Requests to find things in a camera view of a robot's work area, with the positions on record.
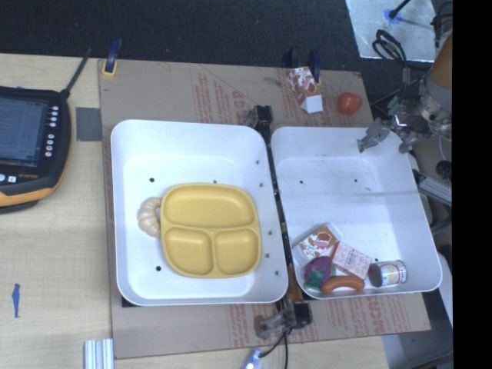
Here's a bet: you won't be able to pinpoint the brown cardboard board, red print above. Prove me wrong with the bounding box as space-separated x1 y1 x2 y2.
98 58 432 361

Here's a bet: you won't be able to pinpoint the orange and white carton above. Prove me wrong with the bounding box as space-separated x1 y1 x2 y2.
287 65 324 115
295 222 344 263

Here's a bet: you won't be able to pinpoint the pale orange packet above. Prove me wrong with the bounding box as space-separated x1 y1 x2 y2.
331 241 374 281

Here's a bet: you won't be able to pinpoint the orange sausage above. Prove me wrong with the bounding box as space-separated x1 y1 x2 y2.
320 274 366 295

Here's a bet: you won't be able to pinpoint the yellow divided plate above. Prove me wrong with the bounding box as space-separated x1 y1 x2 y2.
159 182 263 279

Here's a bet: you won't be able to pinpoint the black cylinder on white bracket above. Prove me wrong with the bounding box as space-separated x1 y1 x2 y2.
436 138 454 181

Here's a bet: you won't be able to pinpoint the small white and yellow can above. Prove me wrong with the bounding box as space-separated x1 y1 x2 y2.
367 259 408 288

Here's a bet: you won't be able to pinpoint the red tomato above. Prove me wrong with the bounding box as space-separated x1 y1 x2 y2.
337 91 364 116

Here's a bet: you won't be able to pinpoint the white plastic tray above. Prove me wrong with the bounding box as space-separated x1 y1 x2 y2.
270 126 444 301
110 119 290 308

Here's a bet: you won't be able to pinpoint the cream doughnut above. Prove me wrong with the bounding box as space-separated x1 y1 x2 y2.
137 196 164 239

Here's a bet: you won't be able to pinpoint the black block with thin wires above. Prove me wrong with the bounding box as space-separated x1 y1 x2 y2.
254 299 312 338
245 105 274 131

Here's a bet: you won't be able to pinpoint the purple grapes with green leaf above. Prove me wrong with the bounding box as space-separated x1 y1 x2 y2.
303 255 337 292

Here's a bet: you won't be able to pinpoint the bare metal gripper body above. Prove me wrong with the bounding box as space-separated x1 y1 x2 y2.
391 97 454 141

